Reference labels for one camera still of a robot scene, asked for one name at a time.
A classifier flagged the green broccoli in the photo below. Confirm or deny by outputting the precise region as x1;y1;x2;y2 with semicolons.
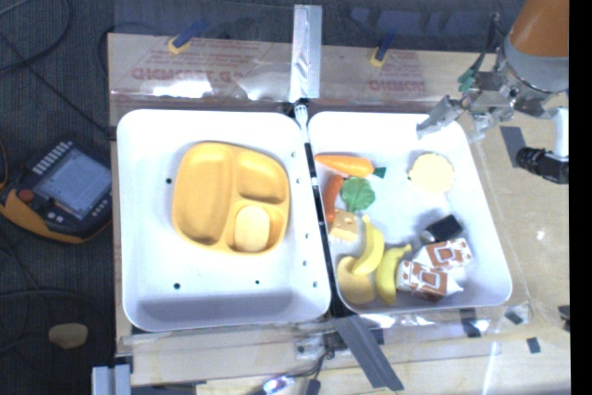
340;176;377;215

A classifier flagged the black cylinder on white bracket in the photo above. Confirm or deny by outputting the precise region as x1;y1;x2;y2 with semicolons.
515;105;571;186

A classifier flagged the yellow divided plate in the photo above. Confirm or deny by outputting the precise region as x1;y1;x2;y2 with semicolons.
170;140;292;256

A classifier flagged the black can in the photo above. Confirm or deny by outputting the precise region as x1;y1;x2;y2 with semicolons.
419;213;465;245

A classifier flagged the orange sausage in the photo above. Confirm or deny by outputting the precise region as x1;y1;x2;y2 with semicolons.
321;173;346;226

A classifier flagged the white plastic tray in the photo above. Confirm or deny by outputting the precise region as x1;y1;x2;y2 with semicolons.
306;110;514;316
115;107;333;334

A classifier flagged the tan bread piece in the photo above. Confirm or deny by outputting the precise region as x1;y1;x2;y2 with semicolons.
47;322;90;350

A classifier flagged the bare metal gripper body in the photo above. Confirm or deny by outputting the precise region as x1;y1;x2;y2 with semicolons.
464;69;560;127

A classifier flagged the yellow banana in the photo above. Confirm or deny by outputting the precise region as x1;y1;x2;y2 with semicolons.
351;213;387;278
335;254;376;306
375;242;413;306

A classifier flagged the brown cardboard board red print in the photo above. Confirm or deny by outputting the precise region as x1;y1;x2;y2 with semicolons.
106;31;571;387

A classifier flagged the orange carrot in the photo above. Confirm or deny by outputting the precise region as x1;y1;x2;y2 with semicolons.
313;153;388;180

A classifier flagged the pale yellow round biscuit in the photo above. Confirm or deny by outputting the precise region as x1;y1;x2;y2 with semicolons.
407;152;456;195

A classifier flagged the pale yellow bread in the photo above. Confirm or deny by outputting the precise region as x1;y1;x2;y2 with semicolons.
232;204;271;253

